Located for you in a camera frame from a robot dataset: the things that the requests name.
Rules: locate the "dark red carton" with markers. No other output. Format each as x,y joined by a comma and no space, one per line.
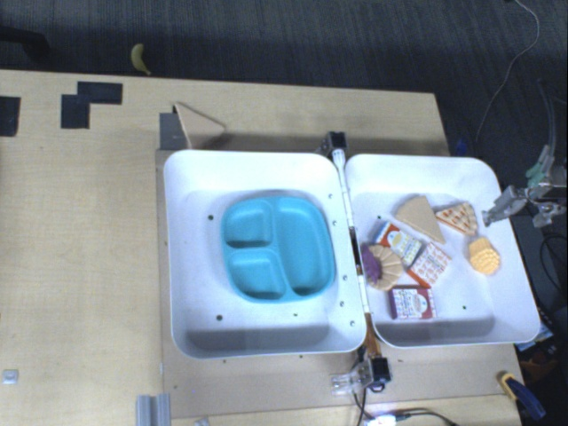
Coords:
412,302

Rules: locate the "orange patterned white carton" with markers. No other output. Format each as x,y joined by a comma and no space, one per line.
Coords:
429,264

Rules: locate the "tan cardboard triangle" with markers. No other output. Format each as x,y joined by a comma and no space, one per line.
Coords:
197,120

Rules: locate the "blue divided plate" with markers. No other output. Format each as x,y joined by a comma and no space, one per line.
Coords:
293,246

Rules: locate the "white plastic tray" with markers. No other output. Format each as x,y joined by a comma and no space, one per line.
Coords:
501,309
195,246

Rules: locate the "purple grapes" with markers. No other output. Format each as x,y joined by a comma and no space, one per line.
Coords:
372,266

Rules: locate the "yellow waffle biscuit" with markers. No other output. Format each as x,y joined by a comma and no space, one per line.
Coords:
484,256

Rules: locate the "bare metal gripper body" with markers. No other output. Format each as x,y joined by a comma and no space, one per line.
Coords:
552,193

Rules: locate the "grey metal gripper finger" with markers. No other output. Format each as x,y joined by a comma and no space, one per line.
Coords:
550,213
506,202

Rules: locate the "yellow banana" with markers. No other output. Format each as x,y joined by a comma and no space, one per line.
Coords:
138,58

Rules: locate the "orange pizza slice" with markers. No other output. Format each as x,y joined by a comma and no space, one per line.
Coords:
459,218

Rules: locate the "tan bread slice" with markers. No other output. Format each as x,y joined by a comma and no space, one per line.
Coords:
419,218

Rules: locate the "tan round biscuit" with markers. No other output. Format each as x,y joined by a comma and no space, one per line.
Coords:
390,266

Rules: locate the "white and orange carton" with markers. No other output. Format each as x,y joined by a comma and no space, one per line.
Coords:
399,241

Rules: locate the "thin black and white rod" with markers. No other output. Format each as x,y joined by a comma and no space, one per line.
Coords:
345,189

